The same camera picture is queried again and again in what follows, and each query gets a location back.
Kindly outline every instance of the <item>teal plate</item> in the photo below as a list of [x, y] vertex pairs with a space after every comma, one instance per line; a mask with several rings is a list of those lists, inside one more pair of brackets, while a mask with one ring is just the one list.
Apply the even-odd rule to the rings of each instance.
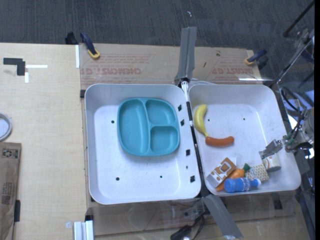
[[122, 148], [131, 155], [164, 156], [180, 143], [174, 108], [157, 98], [129, 98], [117, 113], [117, 132]]

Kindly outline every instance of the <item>white container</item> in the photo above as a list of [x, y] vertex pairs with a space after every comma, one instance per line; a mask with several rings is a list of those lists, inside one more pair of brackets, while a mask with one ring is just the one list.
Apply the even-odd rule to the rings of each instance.
[[[249, 193], [216, 192], [206, 181], [214, 166], [225, 157], [236, 157], [236, 165], [262, 164], [259, 151], [286, 134], [273, 91], [258, 84], [197, 84], [189, 89], [192, 113], [207, 104], [206, 130], [211, 137], [234, 137], [234, 144], [212, 147], [195, 130], [205, 185], [219, 196], [291, 191], [301, 184], [292, 153], [278, 152], [281, 170]], [[118, 140], [117, 112], [129, 98], [156, 98], [169, 102], [177, 114], [180, 144], [171, 154], [139, 157], [126, 153]], [[103, 205], [181, 200], [196, 197], [201, 188], [199, 168], [189, 126], [183, 91], [172, 84], [94, 84], [85, 92], [89, 190]]]

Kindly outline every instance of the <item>water bottle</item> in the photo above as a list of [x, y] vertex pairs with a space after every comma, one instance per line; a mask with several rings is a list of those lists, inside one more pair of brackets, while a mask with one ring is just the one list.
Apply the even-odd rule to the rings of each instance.
[[251, 188], [258, 188], [261, 185], [261, 180], [255, 178], [250, 180], [246, 177], [227, 178], [224, 180], [224, 189], [228, 193], [249, 191]]

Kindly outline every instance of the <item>brown paper bag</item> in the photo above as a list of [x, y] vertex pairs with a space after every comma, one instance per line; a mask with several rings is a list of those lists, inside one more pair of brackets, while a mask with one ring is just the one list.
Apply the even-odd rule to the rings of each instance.
[[21, 144], [0, 142], [0, 240], [12, 240]]

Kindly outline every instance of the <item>banana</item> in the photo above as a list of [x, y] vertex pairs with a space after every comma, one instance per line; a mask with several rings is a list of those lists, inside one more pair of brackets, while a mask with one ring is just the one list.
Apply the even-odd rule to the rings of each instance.
[[204, 134], [205, 137], [208, 137], [208, 133], [206, 131], [204, 117], [207, 112], [207, 104], [202, 104], [197, 107], [194, 113], [194, 126], [195, 128], [202, 134]]

